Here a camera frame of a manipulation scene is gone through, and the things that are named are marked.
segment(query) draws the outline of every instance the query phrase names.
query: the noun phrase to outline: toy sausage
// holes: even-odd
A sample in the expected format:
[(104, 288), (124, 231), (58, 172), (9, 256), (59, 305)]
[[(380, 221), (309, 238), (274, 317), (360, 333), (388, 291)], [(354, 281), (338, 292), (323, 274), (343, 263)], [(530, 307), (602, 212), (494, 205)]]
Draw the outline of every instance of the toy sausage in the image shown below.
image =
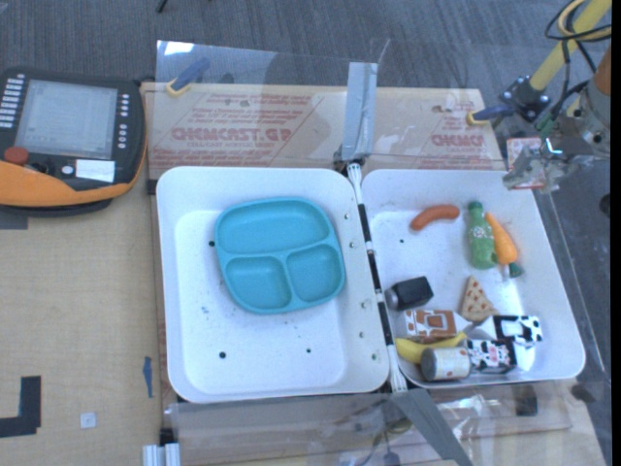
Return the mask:
[(420, 231), (432, 221), (438, 219), (455, 219), (459, 216), (459, 213), (459, 208), (451, 204), (431, 206), (416, 216), (409, 224), (409, 227), (413, 230)]

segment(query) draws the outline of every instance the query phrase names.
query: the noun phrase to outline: banana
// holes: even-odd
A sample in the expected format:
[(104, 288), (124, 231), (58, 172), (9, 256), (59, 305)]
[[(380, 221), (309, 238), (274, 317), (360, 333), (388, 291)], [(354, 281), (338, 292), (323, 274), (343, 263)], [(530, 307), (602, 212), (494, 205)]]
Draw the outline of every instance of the banana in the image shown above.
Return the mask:
[(417, 344), (416, 342), (408, 338), (396, 338), (395, 348), (397, 353), (406, 361), (420, 364), (420, 357), (426, 348), (438, 348), (438, 347), (457, 347), (457, 345), (466, 338), (466, 334), (460, 331), (453, 338), (447, 338), (433, 344)]

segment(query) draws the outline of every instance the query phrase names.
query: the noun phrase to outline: blue plate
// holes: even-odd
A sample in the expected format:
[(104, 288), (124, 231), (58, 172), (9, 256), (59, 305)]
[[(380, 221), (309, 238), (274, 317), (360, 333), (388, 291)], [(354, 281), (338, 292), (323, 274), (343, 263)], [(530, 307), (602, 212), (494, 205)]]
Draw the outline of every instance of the blue plate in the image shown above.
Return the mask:
[(316, 306), (343, 288), (334, 227), (307, 199), (269, 198), (226, 209), (215, 222), (215, 251), (231, 296), (257, 314)]

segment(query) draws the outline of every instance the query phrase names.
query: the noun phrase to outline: emergency stop button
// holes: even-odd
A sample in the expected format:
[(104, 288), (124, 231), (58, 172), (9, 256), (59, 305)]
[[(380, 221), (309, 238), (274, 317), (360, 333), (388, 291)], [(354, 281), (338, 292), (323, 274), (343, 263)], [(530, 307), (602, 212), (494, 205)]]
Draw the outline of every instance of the emergency stop button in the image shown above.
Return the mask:
[(4, 160), (18, 166), (23, 166), (28, 162), (28, 150), (24, 147), (8, 147), (4, 150)]

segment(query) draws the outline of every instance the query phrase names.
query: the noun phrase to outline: pizza slice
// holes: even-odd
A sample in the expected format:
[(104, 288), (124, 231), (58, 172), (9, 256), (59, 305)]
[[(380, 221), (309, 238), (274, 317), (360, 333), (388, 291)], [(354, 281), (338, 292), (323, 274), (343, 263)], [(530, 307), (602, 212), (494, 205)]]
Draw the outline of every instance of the pizza slice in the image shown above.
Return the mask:
[(474, 276), (468, 278), (459, 314), (468, 321), (474, 322), (483, 321), (490, 316), (499, 314)]

